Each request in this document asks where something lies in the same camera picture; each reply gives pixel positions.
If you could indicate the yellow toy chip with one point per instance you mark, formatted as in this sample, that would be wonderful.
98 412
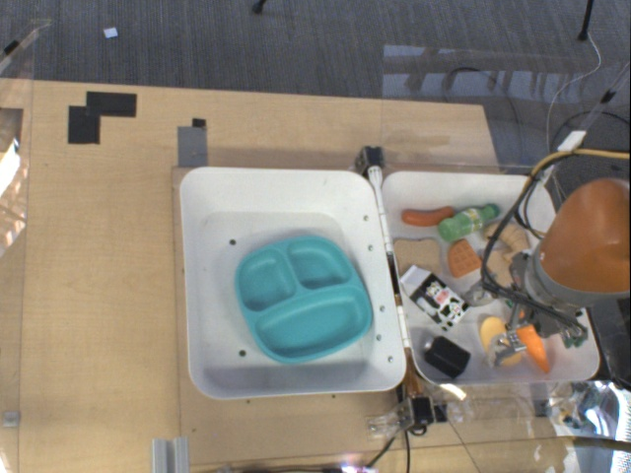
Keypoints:
490 330

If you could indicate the beige toy croissant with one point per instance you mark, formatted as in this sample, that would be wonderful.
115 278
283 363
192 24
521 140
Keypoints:
512 238

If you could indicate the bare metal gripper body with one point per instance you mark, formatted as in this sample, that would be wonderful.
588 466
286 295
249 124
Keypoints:
538 314

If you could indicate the orange toy waffle biscuit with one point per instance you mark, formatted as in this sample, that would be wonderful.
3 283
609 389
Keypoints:
463 259

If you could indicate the green plastic bottle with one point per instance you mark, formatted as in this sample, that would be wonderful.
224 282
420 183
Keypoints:
461 224

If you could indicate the blue divided plate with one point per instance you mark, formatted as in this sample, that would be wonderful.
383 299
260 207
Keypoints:
305 308

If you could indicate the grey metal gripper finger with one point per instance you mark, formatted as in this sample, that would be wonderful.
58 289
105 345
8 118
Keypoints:
502 349
517 340

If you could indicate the white plastic tray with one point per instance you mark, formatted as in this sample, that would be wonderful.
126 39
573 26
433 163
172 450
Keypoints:
217 293
463 362

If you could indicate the orange toy sausage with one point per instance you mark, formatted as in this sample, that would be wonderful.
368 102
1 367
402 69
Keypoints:
424 216

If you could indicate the black cylinder on white bracket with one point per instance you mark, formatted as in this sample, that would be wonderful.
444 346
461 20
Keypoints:
447 358

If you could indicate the thin black and white rod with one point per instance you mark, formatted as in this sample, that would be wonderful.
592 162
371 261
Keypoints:
379 200

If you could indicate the black and white milk carton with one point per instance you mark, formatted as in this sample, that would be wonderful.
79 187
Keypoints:
439 301

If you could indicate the tan toy bread slice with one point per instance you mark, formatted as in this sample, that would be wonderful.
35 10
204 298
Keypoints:
416 256

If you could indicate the orange toy carrot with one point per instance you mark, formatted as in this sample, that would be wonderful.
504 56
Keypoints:
535 345

